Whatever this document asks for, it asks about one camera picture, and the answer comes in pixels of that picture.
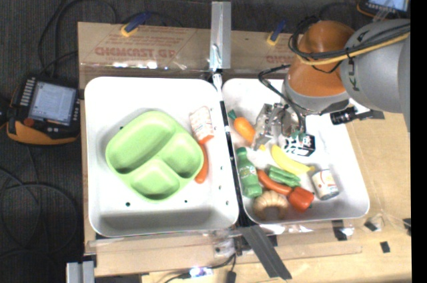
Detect green pea pods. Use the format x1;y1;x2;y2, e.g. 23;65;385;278
267;165;302;188

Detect black cylinder on white bracket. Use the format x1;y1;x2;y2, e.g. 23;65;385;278
330;105;375;126

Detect black and white carton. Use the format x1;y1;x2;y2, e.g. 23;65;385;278
283;133;317;159

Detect tan croissant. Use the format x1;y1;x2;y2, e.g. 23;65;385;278
252;190;290;221

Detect green divided plate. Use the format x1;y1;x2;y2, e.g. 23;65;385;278
105;109;205;204

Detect white plastic tray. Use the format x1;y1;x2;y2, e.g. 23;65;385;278
83;75;240;238
221;77;371;226

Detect brown cardboard board red print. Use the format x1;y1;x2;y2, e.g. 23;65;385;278
77;21;412;278

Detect green plastic bottle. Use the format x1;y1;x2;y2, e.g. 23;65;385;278
235;146;264;200

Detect white can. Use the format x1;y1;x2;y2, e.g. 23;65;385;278
311;168;341;201

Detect orange sausage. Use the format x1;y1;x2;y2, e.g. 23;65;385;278
194;140;209;185

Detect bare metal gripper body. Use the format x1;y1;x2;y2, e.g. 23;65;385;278
256;102;306;142

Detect orange bell pepper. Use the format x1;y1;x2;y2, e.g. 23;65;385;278
287;186;316;213

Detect yellow banana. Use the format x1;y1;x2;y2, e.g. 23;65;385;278
270;144;316;176

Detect orange carrot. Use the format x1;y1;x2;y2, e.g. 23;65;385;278
227;109;257;145

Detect white packet with orange print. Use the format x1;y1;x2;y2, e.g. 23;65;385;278
188;105;216;144

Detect red sausage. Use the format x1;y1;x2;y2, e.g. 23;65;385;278
256;169;294;197

